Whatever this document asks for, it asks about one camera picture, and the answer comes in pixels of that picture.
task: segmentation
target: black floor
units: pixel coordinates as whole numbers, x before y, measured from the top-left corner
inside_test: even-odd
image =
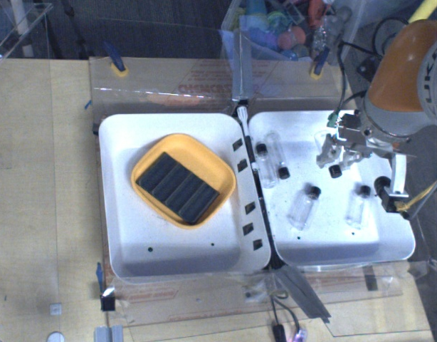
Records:
[[[51,58],[87,59],[106,56],[103,41],[123,56],[216,58],[221,49],[217,32],[231,0],[25,0],[53,4],[48,15]],[[397,16],[407,19],[419,5],[414,1]],[[437,20],[437,10],[431,19]],[[363,27],[355,43],[369,46],[373,26]],[[345,62],[354,92],[369,82],[357,74],[366,58],[350,51]],[[409,163],[407,189],[417,194],[437,179],[437,128],[426,128],[412,142],[418,155]],[[411,257],[418,289],[437,341],[437,193],[412,222],[417,248]]]

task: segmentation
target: yellow tray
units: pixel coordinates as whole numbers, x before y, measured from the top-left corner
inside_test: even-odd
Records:
[[[137,179],[162,153],[173,157],[186,169],[213,187],[219,194],[196,224],[188,224],[166,205],[137,185]],[[196,229],[209,221],[223,206],[236,188],[234,171],[214,152],[190,135],[176,133],[168,135],[154,145],[133,167],[131,179],[135,192],[168,222],[183,229]]]

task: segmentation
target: black connector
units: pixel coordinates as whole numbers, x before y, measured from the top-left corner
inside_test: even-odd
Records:
[[[273,334],[275,342],[287,342],[287,337],[285,335],[285,329],[282,324],[275,324],[273,326]]]

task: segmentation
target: yellow cable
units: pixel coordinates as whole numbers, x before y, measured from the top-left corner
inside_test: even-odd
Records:
[[[409,19],[409,23],[421,19],[428,19],[435,9],[437,9],[437,0],[424,0]]]
[[[398,212],[406,212],[411,208],[413,204],[416,204],[419,200],[422,200],[432,189],[434,186],[437,185],[437,180],[429,186],[424,191],[420,192],[418,195],[416,195],[412,200],[409,202],[394,202],[394,205],[396,206],[396,210]]]

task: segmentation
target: clear bottle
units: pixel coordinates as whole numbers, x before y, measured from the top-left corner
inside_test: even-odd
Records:
[[[265,141],[269,146],[270,159],[277,170],[280,179],[285,180],[290,177],[285,154],[280,144],[280,136],[277,132],[270,132],[266,135]]]
[[[345,220],[348,225],[355,229],[363,229],[367,225],[363,217],[366,203],[369,201],[370,187],[362,185],[357,191],[353,191],[350,196]]]
[[[298,194],[293,209],[288,215],[288,219],[294,228],[302,231],[310,226],[313,209],[317,206],[320,194],[321,190],[316,186],[312,186],[308,191],[302,191]]]
[[[264,143],[256,144],[256,162],[258,163],[258,173],[261,186],[270,189],[277,185],[278,179],[272,162],[269,158],[268,148]]]

